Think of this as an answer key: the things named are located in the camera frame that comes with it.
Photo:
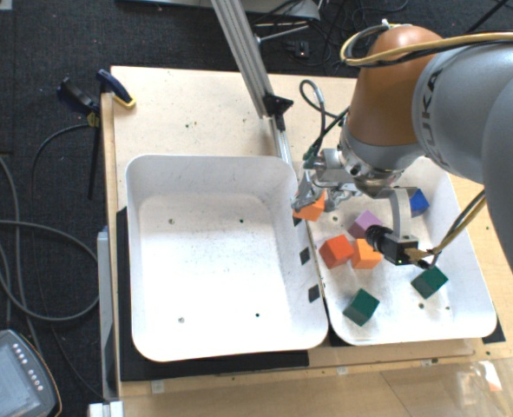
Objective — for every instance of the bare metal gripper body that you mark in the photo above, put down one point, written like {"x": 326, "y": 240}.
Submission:
{"x": 338, "y": 173}

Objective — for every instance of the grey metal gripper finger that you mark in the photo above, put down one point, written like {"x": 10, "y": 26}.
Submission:
{"x": 304, "y": 196}
{"x": 335, "y": 198}

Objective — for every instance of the orange cube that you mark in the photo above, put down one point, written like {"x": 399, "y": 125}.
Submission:
{"x": 363, "y": 256}
{"x": 313, "y": 211}

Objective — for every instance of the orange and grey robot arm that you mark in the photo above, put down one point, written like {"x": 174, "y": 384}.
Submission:
{"x": 455, "y": 115}

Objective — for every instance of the purple cube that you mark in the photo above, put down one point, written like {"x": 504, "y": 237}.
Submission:
{"x": 362, "y": 226}

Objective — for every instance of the red cube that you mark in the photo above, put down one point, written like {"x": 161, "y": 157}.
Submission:
{"x": 336, "y": 251}

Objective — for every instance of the blue cube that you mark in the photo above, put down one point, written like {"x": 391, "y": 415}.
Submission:
{"x": 419, "y": 203}

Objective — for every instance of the white plastic tray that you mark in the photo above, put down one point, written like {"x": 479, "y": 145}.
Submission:
{"x": 412, "y": 319}
{"x": 212, "y": 259}

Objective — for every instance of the green cube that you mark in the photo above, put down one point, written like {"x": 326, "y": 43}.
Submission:
{"x": 429, "y": 282}
{"x": 361, "y": 307}

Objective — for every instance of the pale wood board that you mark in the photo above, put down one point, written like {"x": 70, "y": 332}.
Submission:
{"x": 186, "y": 111}

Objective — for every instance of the black cylinder on white bracket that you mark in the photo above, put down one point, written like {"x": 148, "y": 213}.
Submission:
{"x": 390, "y": 246}

